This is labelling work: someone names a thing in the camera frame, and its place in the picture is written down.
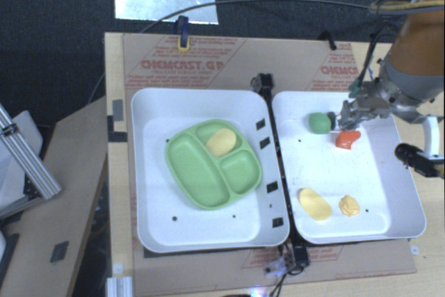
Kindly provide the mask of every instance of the table surface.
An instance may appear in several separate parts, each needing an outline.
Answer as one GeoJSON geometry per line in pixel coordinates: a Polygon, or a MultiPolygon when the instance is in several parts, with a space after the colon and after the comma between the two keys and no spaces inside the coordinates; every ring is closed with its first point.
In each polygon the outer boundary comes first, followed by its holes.
{"type": "MultiPolygon", "coordinates": [[[[368,44],[351,43],[357,66],[361,68],[368,44]]],[[[388,44],[379,44],[374,58],[384,57],[388,44]]],[[[113,99],[121,98],[124,92],[122,76],[124,73],[122,34],[106,36],[106,87],[107,114],[112,115],[113,99]]],[[[378,71],[377,65],[371,68],[378,71]]],[[[420,112],[443,115],[443,93],[434,103],[424,104],[420,112]]],[[[124,120],[114,123],[115,131],[126,131],[124,120]]],[[[409,125],[396,118],[396,125],[403,142],[423,147],[423,130],[420,125],[409,125]]],[[[444,123],[439,125],[441,132],[440,154],[444,154],[444,123]]],[[[131,208],[129,201],[128,155],[124,145],[108,144],[108,166],[110,170],[111,195],[111,257],[112,262],[123,265],[123,271],[114,271],[115,277],[133,275],[133,250],[131,244],[131,208]]],[[[413,178],[425,211],[427,228],[411,245],[418,248],[414,256],[417,267],[415,274],[391,275],[378,278],[311,282],[284,285],[281,296],[443,296],[445,290],[445,229],[444,229],[444,180],[426,179],[413,172],[413,178]]],[[[212,291],[182,294],[184,297],[221,297],[228,294],[249,293],[247,289],[231,291],[212,291]]]]}

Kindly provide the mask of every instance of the green divided plate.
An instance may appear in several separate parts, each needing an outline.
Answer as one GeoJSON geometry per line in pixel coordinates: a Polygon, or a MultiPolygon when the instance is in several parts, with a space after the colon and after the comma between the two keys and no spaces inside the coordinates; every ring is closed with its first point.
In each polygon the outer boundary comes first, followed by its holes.
{"type": "Polygon", "coordinates": [[[224,120],[199,123],[173,136],[165,149],[168,167],[187,197],[203,209],[225,207],[247,195],[261,181],[261,164],[241,133],[224,120]],[[216,157],[205,144],[218,130],[236,134],[231,152],[216,157]]]}

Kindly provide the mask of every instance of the blue clamp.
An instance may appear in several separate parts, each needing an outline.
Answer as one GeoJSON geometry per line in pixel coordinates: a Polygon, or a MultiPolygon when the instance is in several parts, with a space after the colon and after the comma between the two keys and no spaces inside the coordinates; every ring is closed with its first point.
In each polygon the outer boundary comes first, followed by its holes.
{"type": "Polygon", "coordinates": [[[180,15],[173,26],[173,34],[181,34],[178,38],[179,52],[187,52],[190,49],[190,39],[188,38],[188,17],[180,15]]]}

